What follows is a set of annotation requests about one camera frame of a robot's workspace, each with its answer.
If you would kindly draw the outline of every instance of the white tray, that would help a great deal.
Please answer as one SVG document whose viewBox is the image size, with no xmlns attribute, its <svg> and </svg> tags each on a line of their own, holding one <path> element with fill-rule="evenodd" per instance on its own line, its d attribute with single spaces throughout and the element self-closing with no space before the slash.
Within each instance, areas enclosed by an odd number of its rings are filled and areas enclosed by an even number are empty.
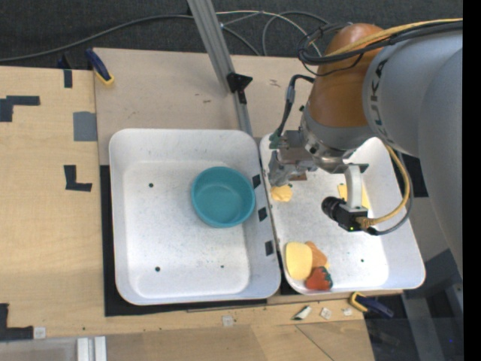
<svg viewBox="0 0 481 361">
<path fill-rule="evenodd" d="M 280 267 L 259 150 L 248 134 L 124 129 L 113 135 L 109 154 L 116 286 L 126 301 L 263 299 L 276 292 Z M 260 178 L 254 212 L 228 229 L 205 225 L 190 199 L 195 177 L 217 165 Z"/>
<path fill-rule="evenodd" d="M 290 202 L 271 198 L 268 163 L 272 150 L 268 136 L 260 151 L 274 229 L 285 264 L 285 247 L 290 241 L 312 241 L 328 257 L 334 287 L 328 292 L 309 290 L 303 281 L 286 279 L 301 294 L 354 292 L 362 290 L 400 290 L 418 287 L 425 279 L 425 267 L 410 222 L 387 235 L 374 237 L 365 232 L 347 232 L 329 219 L 321 209 L 327 196 L 339 197 L 338 184 L 346 183 L 343 174 L 329 174 L 321 169 L 307 173 L 307 180 L 293 181 Z M 401 201 L 401 192 L 389 155 L 382 142 L 372 138 L 365 142 L 347 162 L 368 163 L 362 175 L 371 210 L 369 217 L 380 217 Z M 379 229 L 394 225 L 402 216 L 380 224 Z"/>
</svg>

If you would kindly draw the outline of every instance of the yellow cable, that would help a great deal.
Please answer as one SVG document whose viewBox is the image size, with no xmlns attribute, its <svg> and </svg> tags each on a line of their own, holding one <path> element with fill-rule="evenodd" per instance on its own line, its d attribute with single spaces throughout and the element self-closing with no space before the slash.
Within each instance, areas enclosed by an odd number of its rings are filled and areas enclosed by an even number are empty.
<svg viewBox="0 0 481 361">
<path fill-rule="evenodd" d="M 420 21 L 417 23 L 411 23 L 411 24 L 404 24 L 402 26 L 396 26 L 392 27 L 390 29 L 384 29 L 383 31 L 373 33 L 372 35 L 365 36 L 357 41 L 354 41 L 351 44 L 348 44 L 344 47 L 339 48 L 338 50 L 335 50 L 326 56 L 333 56 L 333 55 L 339 55 L 340 53 L 345 53 L 351 50 L 356 49 L 357 47 L 361 45 L 365 45 L 367 43 L 371 43 L 373 41 L 378 41 L 383 38 L 387 38 L 391 35 L 394 35 L 398 32 L 404 31 L 405 29 L 415 29 L 418 26 L 423 26 L 425 24 L 431 24 L 431 23 L 452 23 L 456 21 L 462 21 L 462 19 L 440 19 L 440 20 L 429 20 L 429 21 Z"/>
<path fill-rule="evenodd" d="M 403 177 L 404 197 L 403 197 L 401 203 L 399 204 L 399 206 L 397 208 L 395 208 L 393 211 L 391 211 L 389 214 L 386 214 L 383 217 L 379 217 L 379 218 L 359 217 L 359 218 L 356 218 L 355 219 L 356 222 L 358 222 L 361 225 L 361 228 L 363 230 L 366 230 L 373 225 L 377 225 L 378 223 L 385 222 L 385 221 L 393 218 L 407 204 L 407 201 L 408 201 L 409 196 L 410 196 L 411 188 L 410 188 L 410 185 L 409 185 L 409 178 L 407 176 L 406 168 L 401 163 L 401 161 L 399 160 L 399 158 L 396 155 L 396 153 L 394 152 L 394 150 L 390 146 L 388 146 L 387 144 L 385 144 L 385 147 L 386 147 L 387 151 L 389 152 L 389 155 L 391 156 L 391 158 L 394 160 L 396 166 L 399 168 L 399 171 L 401 172 L 401 175 Z"/>
</svg>

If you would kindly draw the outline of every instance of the red strawberry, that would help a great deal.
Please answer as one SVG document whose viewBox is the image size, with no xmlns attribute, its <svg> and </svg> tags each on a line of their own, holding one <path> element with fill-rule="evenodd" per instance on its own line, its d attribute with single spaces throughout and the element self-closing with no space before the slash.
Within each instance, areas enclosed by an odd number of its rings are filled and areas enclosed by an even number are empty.
<svg viewBox="0 0 481 361">
<path fill-rule="evenodd" d="M 324 266 L 313 270 L 306 280 L 306 288 L 311 290 L 330 290 L 332 288 L 331 275 Z"/>
</svg>

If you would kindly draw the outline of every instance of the small yellow block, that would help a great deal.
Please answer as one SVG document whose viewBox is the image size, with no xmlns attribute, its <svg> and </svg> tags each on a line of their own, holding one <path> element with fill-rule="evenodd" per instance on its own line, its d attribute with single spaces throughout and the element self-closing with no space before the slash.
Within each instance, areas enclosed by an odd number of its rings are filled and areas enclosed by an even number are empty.
<svg viewBox="0 0 481 361">
<path fill-rule="evenodd" d="M 295 280 L 305 280 L 310 276 L 313 265 L 313 251 L 301 242 L 288 242 L 286 245 L 286 267 Z"/>
<path fill-rule="evenodd" d="M 280 187 L 271 187 L 271 196 L 274 201 L 288 202 L 292 198 L 292 189 L 288 184 Z"/>
</svg>

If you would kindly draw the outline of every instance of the wooden table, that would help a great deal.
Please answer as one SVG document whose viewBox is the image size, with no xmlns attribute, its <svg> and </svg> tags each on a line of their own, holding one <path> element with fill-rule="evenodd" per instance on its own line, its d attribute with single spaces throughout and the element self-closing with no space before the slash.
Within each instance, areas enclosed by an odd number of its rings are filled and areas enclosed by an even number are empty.
<svg viewBox="0 0 481 361">
<path fill-rule="evenodd" d="M 44 327 L 48 338 L 130 335 L 111 337 L 116 349 L 139 335 L 143 349 L 154 337 L 173 349 L 175 338 L 198 336 L 206 352 L 207 338 L 239 348 L 256 344 L 251 359 L 330 359 L 329 352 L 337 355 L 331 359 L 374 359 L 362 313 L 345 314 L 346 294 L 278 293 L 263 306 L 105 317 L 99 165 L 108 164 L 110 135 L 127 126 L 234 129 L 237 122 L 207 55 L 96 51 L 115 76 L 113 86 L 91 71 L 72 71 L 73 86 L 66 88 L 59 69 L 0 68 L 0 99 L 39 96 L 41 102 L 15 105 L 12 121 L 0 122 L 0 303 L 10 304 L 8 326 Z M 233 60 L 238 73 L 255 72 L 247 100 L 260 138 L 278 126 L 289 78 L 304 69 L 292 59 Z M 146 68 L 132 77 L 145 62 L 156 74 Z M 305 102 L 310 86 L 296 88 L 296 102 Z M 74 114 L 85 111 L 97 116 L 98 141 L 74 140 Z M 299 116 L 293 111 L 287 127 L 296 127 Z M 76 165 L 77 182 L 91 183 L 91 191 L 66 190 L 64 165 Z M 299 325 L 291 318 L 306 305 L 313 311 Z M 332 312 L 329 320 L 319 315 L 323 308 Z M 222 326 L 224 316 L 233 327 Z"/>
</svg>

